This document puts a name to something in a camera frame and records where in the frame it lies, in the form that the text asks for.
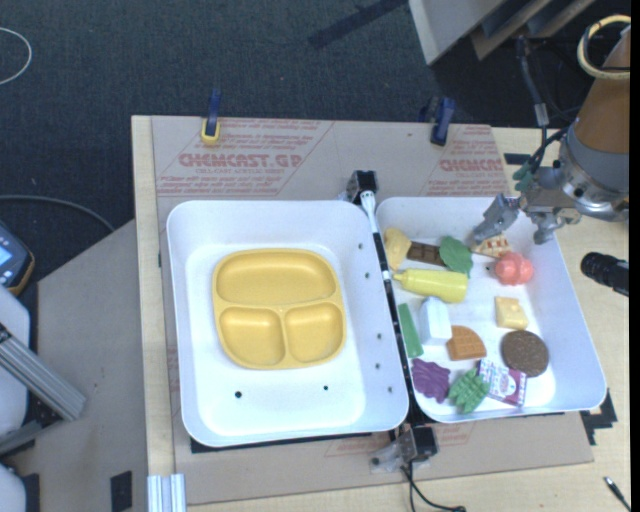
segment table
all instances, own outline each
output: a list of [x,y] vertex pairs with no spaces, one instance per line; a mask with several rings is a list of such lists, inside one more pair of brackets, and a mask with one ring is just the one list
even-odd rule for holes
[[[493,129],[501,153],[530,153],[539,144],[533,129]],[[140,309],[142,324],[147,463],[150,475],[175,472],[167,379],[162,278],[158,266],[159,236],[154,188],[151,118],[132,119]],[[552,158],[552,151],[547,158]],[[514,170],[506,166],[507,172]],[[615,510],[621,507],[602,478],[608,475],[630,496],[629,303],[580,274],[579,261],[589,251],[628,260],[628,224],[604,224],[585,218],[557,234],[565,260],[596,344],[618,422],[597,432],[590,464],[429,481],[432,501],[464,504],[468,510]],[[189,507],[216,510],[408,510],[408,486],[390,484],[341,491],[301,494]]]

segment robotic hand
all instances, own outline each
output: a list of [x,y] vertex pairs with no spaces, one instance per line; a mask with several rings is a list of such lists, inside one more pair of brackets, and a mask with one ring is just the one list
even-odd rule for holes
[[[601,28],[625,23],[621,38],[602,68],[588,58],[589,39]],[[596,80],[575,121],[546,137],[548,119],[540,95],[528,74],[525,55],[520,55],[525,82],[534,98],[543,143],[515,173],[520,197],[499,195],[474,228],[477,243],[505,231],[520,210],[538,226],[534,241],[542,244],[565,224],[575,224],[582,215],[605,221],[629,218],[629,121],[631,19],[610,16],[590,26],[578,45],[582,68]],[[541,167],[545,148],[560,141],[558,159],[552,167]]]

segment white tray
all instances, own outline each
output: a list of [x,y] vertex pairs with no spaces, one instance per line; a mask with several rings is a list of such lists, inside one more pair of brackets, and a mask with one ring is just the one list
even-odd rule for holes
[[[471,244],[472,229],[479,224],[492,198],[390,198],[377,210],[380,230],[402,230],[412,241],[438,245],[445,236]],[[516,408],[497,400],[485,399],[471,414],[461,414],[445,400],[442,404],[416,391],[416,401],[429,417],[444,423],[500,418],[517,415],[548,414],[588,410],[599,406],[606,394],[604,374],[575,296],[567,268],[555,238],[535,245],[535,226],[522,214],[505,233],[512,249],[522,253],[534,266],[534,277],[525,285],[501,285],[493,273],[496,260],[473,254],[467,296],[459,304],[448,304],[453,325],[465,325],[476,331],[487,347],[487,356],[502,362],[500,340],[510,329],[497,327],[495,296],[517,298],[529,325],[550,352],[549,368],[528,379],[526,400]],[[405,260],[399,270],[438,268]],[[418,309],[423,297],[407,292],[394,281],[397,304],[407,303],[418,326]],[[451,361],[445,346],[424,345],[421,359],[433,361],[451,370],[450,383],[475,361]]]
[[[167,220],[184,425],[213,447],[391,430],[408,396],[369,222],[343,201],[187,201]],[[224,353],[211,280],[224,256],[315,251],[343,292],[347,339],[318,366],[251,370]]]

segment yellow corn toy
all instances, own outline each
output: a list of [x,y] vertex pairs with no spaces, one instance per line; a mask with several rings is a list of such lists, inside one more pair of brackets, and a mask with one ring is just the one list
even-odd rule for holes
[[409,268],[393,278],[402,287],[425,297],[438,297],[445,302],[462,302],[467,295],[469,279],[460,272]]

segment dark floor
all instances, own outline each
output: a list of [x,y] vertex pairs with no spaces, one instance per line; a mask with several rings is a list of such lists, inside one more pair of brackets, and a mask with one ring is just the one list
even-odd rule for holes
[[[535,52],[541,83],[568,124],[590,82],[575,67],[590,23],[631,13],[598,0]],[[2,0],[0,27],[33,48],[0,85],[0,220],[33,251],[32,282],[133,218],[132,115],[221,115],[412,122],[432,96],[456,100],[453,122],[535,126],[513,42],[479,62],[468,38],[425,64],[402,0]],[[0,32],[0,81],[26,47]]]

